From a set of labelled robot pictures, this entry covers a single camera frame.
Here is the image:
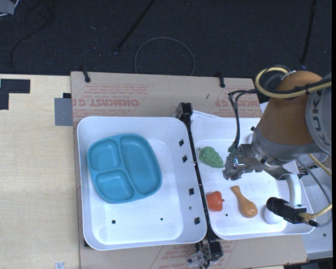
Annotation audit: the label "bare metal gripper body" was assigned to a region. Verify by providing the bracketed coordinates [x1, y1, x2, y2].
[222, 143, 270, 182]

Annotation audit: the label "green grapes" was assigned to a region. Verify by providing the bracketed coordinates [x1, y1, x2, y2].
[198, 146, 225, 169]

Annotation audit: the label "brown chicken drumstick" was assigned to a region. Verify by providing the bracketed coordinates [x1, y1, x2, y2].
[230, 185, 259, 219]

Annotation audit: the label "thin black rod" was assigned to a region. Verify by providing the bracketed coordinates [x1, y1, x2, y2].
[182, 113, 217, 245]

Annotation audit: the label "red bell pepper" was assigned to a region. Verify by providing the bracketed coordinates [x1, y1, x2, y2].
[206, 191, 226, 213]

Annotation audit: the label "white egg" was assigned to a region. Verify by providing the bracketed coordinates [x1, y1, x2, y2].
[264, 207, 284, 225]

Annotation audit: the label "white plastic tray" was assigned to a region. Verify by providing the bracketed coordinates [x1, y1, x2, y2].
[190, 115, 318, 241]
[76, 115, 208, 252]

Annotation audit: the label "brown cardboard board red print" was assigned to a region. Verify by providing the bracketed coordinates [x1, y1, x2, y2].
[69, 71, 309, 269]

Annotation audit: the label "blue divided plate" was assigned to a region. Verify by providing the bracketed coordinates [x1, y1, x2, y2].
[86, 133, 163, 205]

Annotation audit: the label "black cylinder on white bracket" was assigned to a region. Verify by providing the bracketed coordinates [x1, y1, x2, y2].
[265, 172, 309, 225]

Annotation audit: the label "black block with thin wires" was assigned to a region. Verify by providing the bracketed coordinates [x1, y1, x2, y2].
[176, 102, 193, 120]
[207, 239, 224, 262]

